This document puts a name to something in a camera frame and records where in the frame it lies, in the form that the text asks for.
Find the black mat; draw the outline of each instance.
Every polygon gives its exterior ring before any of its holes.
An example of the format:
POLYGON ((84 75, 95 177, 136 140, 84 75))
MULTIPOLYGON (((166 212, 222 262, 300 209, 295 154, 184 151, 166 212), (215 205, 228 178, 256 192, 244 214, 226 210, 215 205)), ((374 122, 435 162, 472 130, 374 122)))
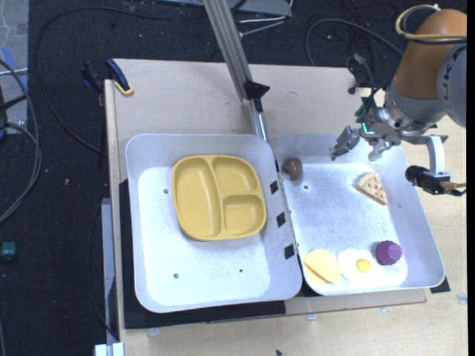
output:
POLYGON ((127 329, 176 326, 178 324, 214 322, 246 317, 285 314, 283 301, 227 305, 171 313, 154 313, 144 309, 137 299, 134 287, 134 253, 128 181, 119 186, 120 233, 122 240, 122 282, 124 293, 124 320, 127 329))
MULTIPOLYGON (((307 30, 332 18, 361 24, 404 50, 407 42, 393 27, 396 16, 414 5, 435 3, 467 9, 467 0, 296 0, 292 19, 244 36, 243 46, 250 63, 311 65, 305 47, 307 30)), ((256 18, 244 13, 235 17, 256 18)), ((239 24, 238 28, 246 32, 260 26, 239 24)), ((108 194, 107 159, 71 136, 51 106, 69 131, 100 149, 104 112, 82 82, 84 63, 92 61, 105 76, 104 61, 114 57, 223 59, 202 7, 149 1, 30 0, 29 42, 28 81, 43 168, 33 192, 0 226, 0 240, 15 241, 19 251, 18 261, 0 264, 0 318, 9 355, 90 355, 95 344, 105 342, 105 329, 89 292, 87 249, 94 215, 108 194)), ((399 63, 397 52, 379 39, 342 24, 317 26, 309 36, 309 50, 317 66, 329 67, 345 67, 348 56, 358 53, 367 60, 377 85, 387 81, 399 63)), ((364 70, 355 73, 365 83, 364 70)), ((26 137, 9 136, 0 143, 2 211, 24 189, 32 164, 33 146, 26 137)), ((102 310, 99 223, 91 237, 90 277, 102 310)))

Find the black floor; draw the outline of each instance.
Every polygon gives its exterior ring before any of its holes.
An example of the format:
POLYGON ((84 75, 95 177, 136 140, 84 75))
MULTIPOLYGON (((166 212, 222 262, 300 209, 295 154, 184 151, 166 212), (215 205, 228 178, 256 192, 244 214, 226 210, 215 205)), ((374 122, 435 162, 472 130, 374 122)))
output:
MULTIPOLYGON (((467 0, 295 0, 293 18, 244 36, 249 63, 346 67, 363 56, 375 85, 392 77, 407 45, 394 22, 418 4, 467 10, 467 0), (337 19, 361 25, 381 38, 337 19)), ((413 18, 415 29, 423 15, 413 18)), ((255 15, 236 13, 235 18, 255 15)), ((239 30, 263 26, 239 24, 239 30)), ((0 263, 0 318, 8 355, 91 355, 105 342, 102 310, 102 198, 108 195, 107 157, 101 153, 103 108, 85 87, 81 69, 93 62, 103 77, 109 58, 222 62, 202 7, 137 0, 30 0, 29 92, 39 127, 42 168, 23 204, 0 224, 0 240, 14 241, 18 260, 0 263), (88 244, 90 268, 88 270, 88 244)), ((354 67, 367 84, 364 68, 354 67)), ((31 120, 28 129, 33 132, 31 120)), ((0 142, 0 211, 26 188, 34 144, 26 136, 0 142)))

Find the yellow cheese slice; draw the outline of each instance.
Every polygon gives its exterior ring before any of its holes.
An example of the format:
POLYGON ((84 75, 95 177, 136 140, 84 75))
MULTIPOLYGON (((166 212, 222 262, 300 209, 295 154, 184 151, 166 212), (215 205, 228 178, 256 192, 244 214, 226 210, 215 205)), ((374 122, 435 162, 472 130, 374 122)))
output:
POLYGON ((304 262, 326 281, 337 283, 340 280, 340 264, 327 249, 313 249, 307 256, 305 256, 304 262))
POLYGON ((306 257, 307 257, 306 254, 302 254, 302 260, 304 261, 302 265, 304 266, 305 277, 307 278, 307 282, 311 284, 326 282, 327 280, 325 280, 320 275, 316 274, 311 268, 307 266, 307 264, 305 263, 306 257))

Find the black cable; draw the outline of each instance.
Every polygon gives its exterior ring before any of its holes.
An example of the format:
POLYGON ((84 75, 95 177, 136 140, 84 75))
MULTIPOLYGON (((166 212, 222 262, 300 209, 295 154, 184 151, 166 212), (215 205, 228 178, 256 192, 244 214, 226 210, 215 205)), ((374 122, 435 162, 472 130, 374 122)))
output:
POLYGON ((239 8, 241 8, 245 3, 246 3, 247 0, 240 0, 237 2, 237 4, 231 9, 231 13, 236 13, 239 8))
MULTIPOLYGON (((363 19, 369 19, 374 22, 389 22, 393 20, 393 18, 396 17, 396 12, 397 8, 394 4, 388 2, 388 1, 375 1, 373 3, 369 3, 366 5, 357 5, 354 4, 353 0, 326 0, 329 4, 341 8, 343 10, 343 18, 345 21, 352 22, 353 24, 358 24, 362 25, 363 19), (390 7, 391 12, 390 13, 385 13, 383 19, 379 19, 376 17, 371 17, 371 16, 364 16, 361 14, 361 10, 364 9, 370 9, 374 5, 377 4, 386 4, 390 7)), ((361 35, 357 30, 354 30, 351 27, 348 26, 340 26, 336 27, 334 29, 334 36, 337 39, 341 39, 343 41, 346 41, 349 43, 349 47, 347 49, 347 53, 355 53, 356 50, 354 49, 353 45, 358 45, 359 47, 365 47, 370 53, 370 56, 367 57, 367 64, 368 67, 371 69, 371 72, 373 72, 374 68, 374 49, 373 46, 371 45, 371 42, 366 36, 361 35)))
POLYGON ((360 65, 360 66, 363 66, 364 70, 366 71, 366 74, 368 76, 368 82, 370 84, 370 88, 371 88, 371 91, 373 92, 374 90, 374 80, 373 80, 373 73, 371 72, 371 69, 370 67, 368 66, 367 62, 366 62, 366 59, 364 59, 363 57, 361 57, 360 55, 358 54, 354 54, 352 55, 351 57, 348 57, 348 60, 347 60, 347 69, 353 74, 353 69, 351 68, 351 61, 354 61, 357 65, 360 65))
MULTIPOLYGON (((401 22, 400 22, 400 28, 403 32, 408 33, 409 30, 407 29, 407 21, 409 18, 414 15, 415 13, 421 13, 429 11, 431 13, 439 11, 439 8, 433 7, 433 6, 427 6, 427 5, 417 5, 411 9, 409 9, 404 17, 402 17, 401 22)), ((459 45, 459 44, 466 44, 467 39, 466 38, 459 38, 459 39, 435 39, 435 40, 425 40, 425 39, 412 39, 412 38, 407 38, 411 42, 415 42, 417 44, 421 45, 459 45)))
POLYGON ((17 72, 15 72, 15 70, 12 69, 12 67, 8 63, 6 63, 3 59, 0 59, 0 64, 3 65, 5 68, 7 68, 11 72, 11 74, 15 78, 16 82, 18 83, 19 87, 22 89, 24 97, 27 100, 28 107, 30 109, 30 115, 31 115, 32 120, 33 120, 34 135, 31 134, 30 132, 26 131, 25 129, 20 128, 18 125, 15 125, 15 124, 11 123, 11 122, 9 122, 8 125, 13 126, 13 128, 16 128, 19 131, 27 134, 33 140, 33 142, 35 144, 35 149, 36 149, 35 160, 34 160, 34 163, 33 163, 33 170, 32 170, 32 173, 31 173, 30 180, 27 184, 27 187, 20 194, 20 196, 15 200, 15 202, 0 216, 0 224, 2 224, 23 203, 23 200, 25 199, 25 197, 30 193, 30 191, 33 189, 33 186, 36 184, 36 181, 38 180, 39 174, 40 174, 40 171, 41 171, 42 156, 41 156, 41 151, 40 151, 40 148, 39 148, 38 121, 36 119, 36 114, 35 114, 35 110, 34 110, 34 107, 33 107, 33 103, 31 102, 30 95, 29 95, 26 87, 24 86, 23 81, 20 79, 19 75, 17 74, 17 72))
POLYGON ((381 85, 379 85, 378 87, 376 88, 373 88, 373 90, 371 91, 370 95, 368 97, 365 98, 364 100, 364 112, 365 113, 368 113, 368 111, 370 110, 370 108, 372 106, 375 106, 376 105, 376 102, 374 100, 374 96, 376 95, 376 93, 381 90, 382 88, 386 88, 390 83, 391 81, 393 80, 393 78, 387 80, 385 83, 382 83, 381 85))
POLYGON ((94 306, 94 311, 97 314, 97 317, 103 324, 103 326, 114 336, 117 340, 119 340, 119 335, 114 331, 114 329, 109 326, 109 324, 105 321, 104 317, 102 316, 99 307, 96 304, 96 300, 94 299, 94 293, 92 290, 92 283, 91 283, 91 266, 90 266, 90 260, 89 260, 89 253, 91 252, 91 239, 92 239, 92 233, 94 232, 94 227, 96 226, 96 221, 97 218, 99 217, 99 214, 101 212, 102 206, 99 205, 99 209, 96 211, 96 214, 94 215, 93 221, 91 223, 91 229, 89 231, 89 237, 88 237, 88 250, 87 250, 87 263, 88 263, 88 284, 89 284, 89 292, 91 293, 91 299, 92 299, 92 304, 94 306))
POLYGON ((349 21, 346 21, 346 20, 340 20, 340 19, 323 19, 323 20, 320 20, 320 21, 317 21, 315 22, 314 24, 310 25, 308 31, 307 31, 307 34, 305 36, 305 48, 307 50, 307 55, 308 55, 308 58, 310 60, 310 63, 312 64, 312 66, 315 66, 315 62, 313 61, 313 58, 312 58, 312 54, 310 52, 310 45, 309 45, 309 38, 310 38, 310 35, 312 33, 312 30, 314 27, 317 27, 318 25, 320 24, 323 24, 325 22, 337 22, 337 23, 340 23, 340 24, 346 24, 346 25, 349 25, 351 27, 355 27, 359 30, 362 30, 363 32, 367 33, 367 34, 370 34, 371 36, 373 36, 375 39, 378 39, 380 42, 384 43, 385 45, 387 45, 391 50, 393 50, 396 54, 398 54, 399 56, 402 56, 403 55, 403 52, 400 51, 400 49, 398 49, 395 45, 393 45, 391 42, 389 42, 388 40, 386 40, 385 38, 381 37, 380 35, 372 32, 371 30, 368 30, 366 27, 362 27, 361 25, 357 25, 357 24, 353 24, 352 22, 349 22, 349 21))
POLYGON ((466 193, 467 189, 465 189, 464 191, 453 189, 450 191, 450 195, 453 195, 454 197, 463 197, 466 193))
POLYGON ((0 112, 6 111, 8 108, 14 106, 16 103, 20 103, 22 100, 25 100, 25 99, 26 99, 26 96, 21 95, 9 100, 8 102, 5 102, 4 104, 0 105, 0 112))
POLYGON ((57 16, 54 16, 52 19, 50 19, 40 30, 38 42, 36 43, 35 46, 35 56, 33 57, 33 68, 36 71, 36 77, 38 78, 40 88, 43 92, 43 95, 45 96, 46 102, 50 106, 50 109, 52 110, 54 116, 56 119, 59 121, 59 124, 77 141, 79 141, 81 144, 86 146, 87 148, 91 149, 92 151, 95 151, 105 157, 108 155, 103 153, 98 147, 92 145, 91 143, 85 141, 81 136, 78 134, 74 133, 65 123, 65 121, 61 118, 61 116, 58 114, 58 111, 55 109, 48 92, 45 87, 45 81, 42 78, 42 74, 39 72, 39 47, 40 44, 42 43, 42 39, 44 34, 46 33, 47 29, 58 19, 70 15, 72 13, 78 13, 78 12, 85 12, 85 11, 104 11, 104 12, 112 12, 112 13, 121 13, 127 16, 133 16, 133 17, 138 17, 141 19, 150 19, 150 20, 158 20, 158 21, 175 21, 175 20, 194 20, 194 19, 199 19, 206 17, 206 14, 200 15, 200 16, 192 16, 192 17, 179 17, 179 18, 170 18, 170 17, 155 17, 155 16, 148 16, 148 15, 143 15, 140 13, 133 13, 133 12, 128 12, 127 10, 121 10, 121 9, 116 9, 116 8, 111 8, 111 7, 83 7, 83 8, 76 8, 72 10, 68 10, 66 12, 60 13, 57 16))
POLYGON ((0 320, 0 346, 1 346, 1 356, 7 356, 7 350, 5 347, 5 338, 3 335, 3 326, 1 325, 1 320, 0 320))
MULTIPOLYGON (((100 147, 101 154, 105 154, 106 142, 107 142, 107 117, 105 116, 105 112, 103 111, 101 147, 100 147)), ((97 166, 97 169, 98 170, 102 169, 102 157, 99 157, 99 164, 97 166)))
MULTIPOLYGON (((336 17, 333 16, 324 16, 324 18, 319 18, 315 20, 315 15, 310 17, 309 19, 309 25, 311 25, 313 22, 320 21, 322 19, 336 19, 336 17)), ((351 43, 353 41, 352 38, 352 33, 350 32, 350 29, 348 27, 344 27, 343 25, 337 27, 337 28, 332 28, 333 32, 332 33, 322 33, 320 34, 317 30, 313 31, 313 36, 321 39, 322 41, 326 42, 345 42, 345 43, 351 43)), ((332 49, 331 47, 326 47, 324 48, 325 51, 330 52, 330 53, 336 53, 339 55, 345 55, 348 56, 351 53, 354 53, 350 51, 350 49, 345 48, 345 50, 335 50, 332 49)))

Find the yellow clamp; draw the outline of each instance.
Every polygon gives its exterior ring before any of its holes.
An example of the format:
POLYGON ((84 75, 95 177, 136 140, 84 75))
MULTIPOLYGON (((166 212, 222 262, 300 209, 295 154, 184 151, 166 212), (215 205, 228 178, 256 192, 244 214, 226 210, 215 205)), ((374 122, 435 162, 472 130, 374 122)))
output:
POLYGON ((119 83, 117 83, 116 81, 114 81, 114 84, 116 85, 117 89, 120 91, 120 93, 123 96, 130 96, 131 94, 134 93, 134 88, 132 87, 132 85, 130 83, 128 84, 128 86, 129 86, 128 90, 124 90, 122 88, 122 86, 119 83))

